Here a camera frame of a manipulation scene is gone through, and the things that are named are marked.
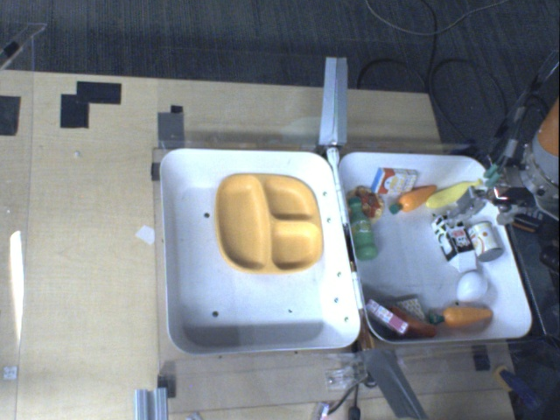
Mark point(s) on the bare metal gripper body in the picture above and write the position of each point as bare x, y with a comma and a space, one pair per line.
516, 199

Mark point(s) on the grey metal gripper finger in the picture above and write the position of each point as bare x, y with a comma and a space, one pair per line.
473, 197
457, 213

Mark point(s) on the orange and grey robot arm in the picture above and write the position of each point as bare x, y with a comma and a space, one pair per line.
550, 147

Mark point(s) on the yellow banana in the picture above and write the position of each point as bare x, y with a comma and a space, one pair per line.
450, 193

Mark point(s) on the black and white carton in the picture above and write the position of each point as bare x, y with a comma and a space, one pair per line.
452, 239

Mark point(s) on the white can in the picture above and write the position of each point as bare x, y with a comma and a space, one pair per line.
485, 240

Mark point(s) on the orange carrot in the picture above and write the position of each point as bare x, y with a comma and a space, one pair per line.
466, 316
415, 197

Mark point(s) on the white plastic tray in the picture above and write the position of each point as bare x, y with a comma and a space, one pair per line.
262, 304
411, 256

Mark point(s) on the red white blue carton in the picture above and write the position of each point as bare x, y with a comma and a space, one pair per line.
394, 181

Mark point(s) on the white egg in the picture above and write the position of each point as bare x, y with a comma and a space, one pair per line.
472, 285

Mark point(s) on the toy pizza slice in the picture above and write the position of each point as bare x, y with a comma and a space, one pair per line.
372, 201

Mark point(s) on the green bottle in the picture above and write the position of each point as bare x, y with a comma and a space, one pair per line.
364, 239

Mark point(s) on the grey patterned biscuit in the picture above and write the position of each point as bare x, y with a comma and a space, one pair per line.
413, 306

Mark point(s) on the red sausage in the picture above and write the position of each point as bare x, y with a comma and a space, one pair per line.
417, 326

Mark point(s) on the pink and white packet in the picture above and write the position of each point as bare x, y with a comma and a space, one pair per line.
387, 317

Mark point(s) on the orange divided plate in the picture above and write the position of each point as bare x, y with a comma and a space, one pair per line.
245, 226

